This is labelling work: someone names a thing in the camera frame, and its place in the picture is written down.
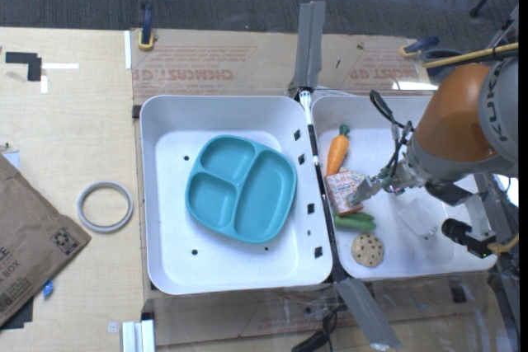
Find orange and white carton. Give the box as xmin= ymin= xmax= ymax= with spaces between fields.
xmin=323 ymin=167 xmax=369 ymax=218

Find tan chocolate chip biscuit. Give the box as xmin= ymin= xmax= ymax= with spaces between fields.
xmin=351 ymin=232 xmax=386 ymax=269

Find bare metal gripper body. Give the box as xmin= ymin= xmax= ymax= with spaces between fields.
xmin=380 ymin=158 xmax=427 ymax=195

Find brown cardboard board red print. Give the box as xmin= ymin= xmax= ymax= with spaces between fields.
xmin=130 ymin=27 xmax=498 ymax=347

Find white tape roll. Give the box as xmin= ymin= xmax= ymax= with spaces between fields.
xmin=76 ymin=181 xmax=134 ymax=235

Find black cylinder on white bracket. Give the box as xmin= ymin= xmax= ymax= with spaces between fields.
xmin=441 ymin=193 xmax=499 ymax=260

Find brown paper bag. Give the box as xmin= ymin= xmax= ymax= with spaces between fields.
xmin=0 ymin=152 xmax=93 ymax=329

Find blue divided plate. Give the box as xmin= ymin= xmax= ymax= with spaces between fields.
xmin=184 ymin=134 xmax=299 ymax=246

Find white plastic tray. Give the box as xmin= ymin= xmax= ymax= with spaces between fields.
xmin=309 ymin=94 xmax=499 ymax=282
xmin=139 ymin=94 xmax=334 ymax=296

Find green pea pods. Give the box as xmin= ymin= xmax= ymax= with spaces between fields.
xmin=332 ymin=211 xmax=378 ymax=232

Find orange carrot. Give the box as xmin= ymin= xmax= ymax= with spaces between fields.
xmin=325 ymin=124 xmax=352 ymax=177

